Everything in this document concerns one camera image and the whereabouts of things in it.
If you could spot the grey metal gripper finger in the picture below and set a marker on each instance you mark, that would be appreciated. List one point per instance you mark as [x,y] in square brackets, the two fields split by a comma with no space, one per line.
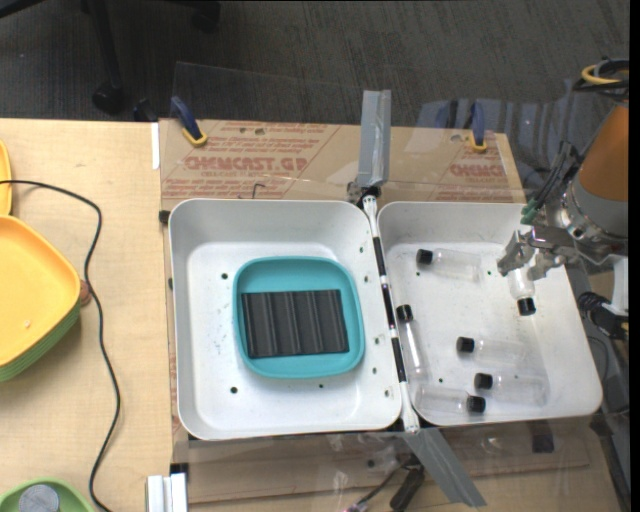
[546,264]
[514,256]

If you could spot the black ribbed mat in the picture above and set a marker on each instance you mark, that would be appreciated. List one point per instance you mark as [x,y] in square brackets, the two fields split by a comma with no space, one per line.
[295,322]

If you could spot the thin black and white rod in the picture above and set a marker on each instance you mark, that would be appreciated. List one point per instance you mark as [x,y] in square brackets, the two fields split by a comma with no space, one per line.
[384,280]

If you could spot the white plastic tray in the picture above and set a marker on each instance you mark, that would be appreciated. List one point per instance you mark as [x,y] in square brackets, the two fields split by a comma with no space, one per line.
[460,310]
[210,320]

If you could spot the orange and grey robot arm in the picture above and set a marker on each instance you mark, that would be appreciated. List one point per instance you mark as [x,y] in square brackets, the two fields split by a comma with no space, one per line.
[605,160]

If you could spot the brown cardboard board, red print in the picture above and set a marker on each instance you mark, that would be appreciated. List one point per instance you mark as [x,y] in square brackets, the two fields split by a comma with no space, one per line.
[310,160]

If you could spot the grey round can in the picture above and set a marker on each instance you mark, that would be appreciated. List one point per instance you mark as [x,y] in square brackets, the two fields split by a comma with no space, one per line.
[39,499]

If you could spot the small brown round object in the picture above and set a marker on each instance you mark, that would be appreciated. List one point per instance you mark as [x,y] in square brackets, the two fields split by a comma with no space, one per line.
[86,295]

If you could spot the black cylinder on white bracket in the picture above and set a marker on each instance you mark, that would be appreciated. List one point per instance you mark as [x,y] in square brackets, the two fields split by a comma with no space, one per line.
[620,285]

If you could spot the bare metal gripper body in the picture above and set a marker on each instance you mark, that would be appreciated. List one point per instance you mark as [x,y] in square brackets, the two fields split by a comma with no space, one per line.
[575,239]

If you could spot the yellow divided plate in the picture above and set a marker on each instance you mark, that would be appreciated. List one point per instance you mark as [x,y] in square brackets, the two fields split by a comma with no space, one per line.
[30,285]

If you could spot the black office chair base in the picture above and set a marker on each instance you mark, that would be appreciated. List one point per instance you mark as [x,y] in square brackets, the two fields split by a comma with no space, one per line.
[107,75]

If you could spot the clear bottle with black cap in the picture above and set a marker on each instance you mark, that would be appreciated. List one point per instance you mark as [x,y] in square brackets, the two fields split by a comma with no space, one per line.
[412,340]
[523,295]
[450,262]
[492,350]
[515,387]
[450,400]

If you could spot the teal plate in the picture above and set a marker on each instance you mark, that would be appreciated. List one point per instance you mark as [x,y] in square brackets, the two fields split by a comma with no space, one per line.
[300,367]

